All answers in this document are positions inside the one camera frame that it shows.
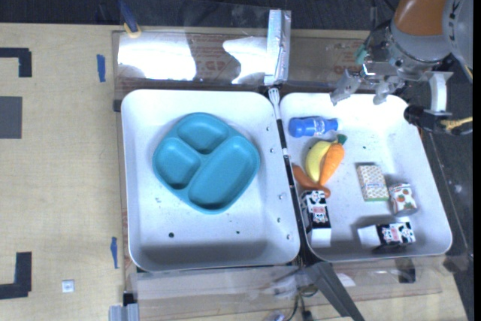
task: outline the small cardboard box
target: small cardboard box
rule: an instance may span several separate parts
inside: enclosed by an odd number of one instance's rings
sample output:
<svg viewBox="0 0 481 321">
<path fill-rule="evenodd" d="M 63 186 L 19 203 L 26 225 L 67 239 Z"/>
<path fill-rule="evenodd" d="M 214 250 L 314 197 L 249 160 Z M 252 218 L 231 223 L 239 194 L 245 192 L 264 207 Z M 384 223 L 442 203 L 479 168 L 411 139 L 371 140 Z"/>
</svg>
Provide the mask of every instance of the small cardboard box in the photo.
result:
<svg viewBox="0 0 481 321">
<path fill-rule="evenodd" d="M 397 217 L 409 216 L 417 212 L 418 207 L 413 198 L 411 185 L 396 183 L 388 189 L 391 197 L 392 210 Z"/>
<path fill-rule="evenodd" d="M 388 201 L 389 193 L 383 172 L 376 165 L 360 165 L 357 167 L 362 198 L 365 201 Z"/>
<path fill-rule="evenodd" d="M 358 229 L 358 236 L 362 247 L 375 250 L 404 247 L 416 242 L 409 222 L 367 226 Z"/>
<path fill-rule="evenodd" d="M 310 244 L 313 247 L 330 247 L 331 221 L 324 192 L 322 190 L 303 192 L 301 212 Z"/>
</svg>

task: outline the toy banana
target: toy banana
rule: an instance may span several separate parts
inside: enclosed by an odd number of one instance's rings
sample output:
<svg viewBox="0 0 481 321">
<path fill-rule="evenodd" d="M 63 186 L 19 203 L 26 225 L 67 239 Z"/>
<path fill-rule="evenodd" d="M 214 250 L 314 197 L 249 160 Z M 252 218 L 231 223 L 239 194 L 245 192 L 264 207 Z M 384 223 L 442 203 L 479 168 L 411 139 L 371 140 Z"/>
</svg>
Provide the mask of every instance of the toy banana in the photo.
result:
<svg viewBox="0 0 481 321">
<path fill-rule="evenodd" d="M 305 170 L 307 175 L 314 182 L 319 181 L 321 174 L 322 163 L 324 162 L 325 154 L 328 152 L 332 142 L 319 141 L 309 150 L 306 156 Z"/>
<path fill-rule="evenodd" d="M 292 173 L 294 174 L 294 179 L 301 185 L 302 189 L 311 191 L 322 190 L 326 198 L 331 196 L 331 190 L 310 180 L 302 170 L 301 166 L 292 165 Z"/>
</svg>

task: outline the blue bottle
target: blue bottle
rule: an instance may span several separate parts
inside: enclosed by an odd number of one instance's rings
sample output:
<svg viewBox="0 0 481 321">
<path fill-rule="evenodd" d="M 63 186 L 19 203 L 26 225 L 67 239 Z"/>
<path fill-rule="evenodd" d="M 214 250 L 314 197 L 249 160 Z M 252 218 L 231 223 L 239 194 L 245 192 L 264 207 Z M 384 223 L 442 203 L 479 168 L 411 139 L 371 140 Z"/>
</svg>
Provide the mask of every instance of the blue bottle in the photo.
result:
<svg viewBox="0 0 481 321">
<path fill-rule="evenodd" d="M 307 117 L 289 121 L 289 134 L 294 138 L 319 137 L 331 130 L 340 130 L 340 121 L 336 118 Z"/>
</svg>

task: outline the blue tape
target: blue tape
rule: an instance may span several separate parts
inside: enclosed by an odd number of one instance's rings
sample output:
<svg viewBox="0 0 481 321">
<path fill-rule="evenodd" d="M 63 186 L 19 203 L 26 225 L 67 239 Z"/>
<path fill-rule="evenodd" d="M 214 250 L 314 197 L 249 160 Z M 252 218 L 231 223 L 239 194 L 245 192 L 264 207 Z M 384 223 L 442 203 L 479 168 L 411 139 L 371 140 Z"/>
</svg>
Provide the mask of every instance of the blue tape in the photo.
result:
<svg viewBox="0 0 481 321">
<path fill-rule="evenodd" d="M 110 251 L 112 252 L 112 258 L 113 258 L 113 267 L 115 269 L 118 269 L 118 261 L 117 261 L 117 238 L 112 237 L 112 242 L 110 243 Z"/>
<path fill-rule="evenodd" d="M 130 11 L 129 6 L 123 0 L 119 0 L 117 6 L 120 10 L 120 14 L 125 19 L 127 26 L 129 26 L 130 31 L 137 32 L 137 20 L 135 20 L 134 14 Z"/>
<path fill-rule="evenodd" d="M 105 82 L 105 56 L 97 54 L 98 79 Z"/>
</svg>

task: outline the wooden table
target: wooden table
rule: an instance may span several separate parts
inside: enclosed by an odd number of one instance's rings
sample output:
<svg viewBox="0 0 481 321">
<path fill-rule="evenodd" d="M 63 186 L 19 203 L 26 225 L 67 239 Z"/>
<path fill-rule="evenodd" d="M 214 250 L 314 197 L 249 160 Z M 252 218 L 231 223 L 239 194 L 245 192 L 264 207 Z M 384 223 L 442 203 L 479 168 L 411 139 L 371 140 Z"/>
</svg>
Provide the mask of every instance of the wooden table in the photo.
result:
<svg viewBox="0 0 481 321">
<path fill-rule="evenodd" d="M 105 320 L 109 307 L 122 302 L 126 279 L 111 65 L 111 32 L 118 29 L 0 25 L 0 47 L 29 48 L 33 72 L 19 77 L 16 59 L 0 59 L 0 96 L 23 99 L 21 139 L 0 139 L 0 283 L 14 281 L 16 253 L 32 252 L 32 290 L 28 297 L 0 300 L 2 320 Z M 365 33 L 292 35 L 295 45 L 300 36 L 362 39 Z M 97 54 L 107 63 L 105 82 L 99 81 Z M 438 278 L 437 294 L 356 304 L 365 319 L 466 319 L 452 276 Z M 64 280 L 74 280 L 73 292 L 62 292 Z M 262 319 L 267 313 L 209 319 Z M 313 308 L 313 314 L 338 317 L 329 304 Z"/>
</svg>

